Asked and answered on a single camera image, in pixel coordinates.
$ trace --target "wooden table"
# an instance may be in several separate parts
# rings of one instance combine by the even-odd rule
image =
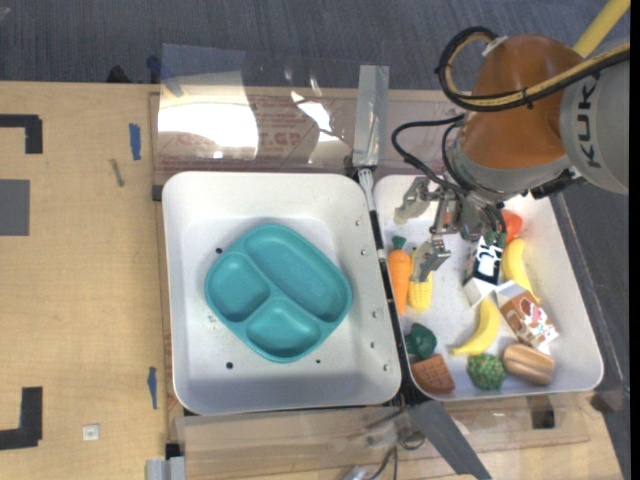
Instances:
[[[0,431],[19,428],[23,388],[42,388],[43,402],[42,438],[0,450],[0,478],[142,479],[145,461],[164,457],[167,379],[151,199],[150,100],[158,89],[0,82],[0,114],[37,114],[44,146],[25,154],[24,129],[0,128],[0,180],[28,180],[30,194],[28,236],[0,236],[0,361],[7,365]],[[621,478],[588,394],[575,395],[570,407],[580,419],[577,437],[556,446],[541,434],[520,449],[480,446],[487,469],[495,478]],[[471,431],[474,439],[483,435]],[[436,455],[428,446],[403,454],[400,478],[452,475]],[[262,478],[338,479],[345,471]]]

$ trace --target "dark green vegetable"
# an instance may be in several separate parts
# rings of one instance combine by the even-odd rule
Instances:
[[[467,373],[478,389],[500,389],[507,372],[499,357],[491,354],[469,356]]]
[[[436,335],[419,323],[411,326],[411,332],[404,337],[404,341],[407,353],[420,356],[422,359],[429,359],[438,344]]]

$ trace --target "red tomato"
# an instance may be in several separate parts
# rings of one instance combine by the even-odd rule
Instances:
[[[504,223],[507,225],[507,243],[511,242],[522,229],[522,217],[509,210],[502,210]]]

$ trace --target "gray square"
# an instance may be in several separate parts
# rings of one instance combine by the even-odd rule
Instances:
[[[29,236],[29,180],[0,180],[0,236]]]

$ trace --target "yellow pole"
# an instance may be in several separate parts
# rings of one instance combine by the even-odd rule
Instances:
[[[583,57],[595,50],[631,6],[631,0],[609,0],[573,47]]]

